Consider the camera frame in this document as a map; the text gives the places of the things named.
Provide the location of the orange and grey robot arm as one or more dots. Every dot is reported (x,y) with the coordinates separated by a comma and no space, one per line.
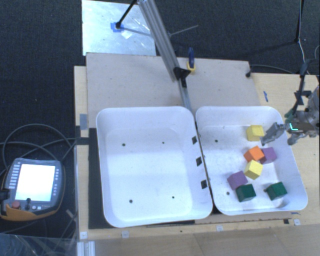
(318,90)

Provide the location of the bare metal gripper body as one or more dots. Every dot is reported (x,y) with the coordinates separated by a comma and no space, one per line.
(307,122)

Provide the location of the purple cube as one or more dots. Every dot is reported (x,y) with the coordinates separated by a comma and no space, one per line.
(269,154)
(236,180)

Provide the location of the green cube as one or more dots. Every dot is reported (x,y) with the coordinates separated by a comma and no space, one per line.
(276,191)
(245,192)

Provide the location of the white plastic tray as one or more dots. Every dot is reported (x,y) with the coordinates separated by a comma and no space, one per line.
(150,170)
(225,162)

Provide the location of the yellow cube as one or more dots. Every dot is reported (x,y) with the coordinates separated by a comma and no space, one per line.
(253,169)
(255,132)

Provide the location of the pale flat board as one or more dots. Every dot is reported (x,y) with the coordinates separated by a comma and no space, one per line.
(125,82)

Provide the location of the orange cube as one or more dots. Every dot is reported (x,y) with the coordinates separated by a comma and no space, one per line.
(253,154)

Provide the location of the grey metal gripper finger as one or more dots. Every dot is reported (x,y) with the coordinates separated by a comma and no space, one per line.
(272,132)
(295,138)

